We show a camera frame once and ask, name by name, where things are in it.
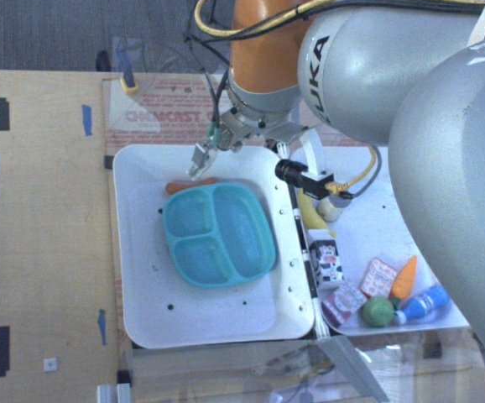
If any green round toy vegetable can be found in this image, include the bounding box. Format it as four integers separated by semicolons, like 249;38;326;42
359;295;396;328

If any small beige can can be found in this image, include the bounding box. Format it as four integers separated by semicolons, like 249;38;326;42
316;195;352;223

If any orange sausage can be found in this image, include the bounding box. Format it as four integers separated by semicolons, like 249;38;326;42
164;176;218;196

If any white plastic tray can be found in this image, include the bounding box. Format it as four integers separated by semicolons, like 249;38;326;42
112;143;316;350
288;144;471;338

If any blue divided plate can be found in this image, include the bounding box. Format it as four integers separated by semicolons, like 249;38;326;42
161;182;278;290

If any black cylinder on white bracket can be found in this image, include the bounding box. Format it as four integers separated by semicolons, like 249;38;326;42
274;128;336;202

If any white carton with cow print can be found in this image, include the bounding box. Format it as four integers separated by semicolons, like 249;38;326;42
307;238;346;290

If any brown cardboard board red print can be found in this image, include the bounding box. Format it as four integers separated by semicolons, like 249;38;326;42
102;72;485;403

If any orange carrot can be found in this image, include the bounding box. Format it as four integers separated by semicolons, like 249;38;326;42
389;254;419;302

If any thin black and white rod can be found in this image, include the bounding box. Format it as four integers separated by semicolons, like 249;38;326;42
276;139;332;340

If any red and white carton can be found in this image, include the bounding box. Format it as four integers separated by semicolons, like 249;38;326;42
321;280;368;329

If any blue and white bottle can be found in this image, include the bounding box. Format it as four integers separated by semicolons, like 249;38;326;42
394;284;451;327

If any yellow banana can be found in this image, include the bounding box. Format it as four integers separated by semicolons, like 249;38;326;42
295;187;337;238

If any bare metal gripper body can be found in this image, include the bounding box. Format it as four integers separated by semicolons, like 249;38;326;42
216;103;310;153

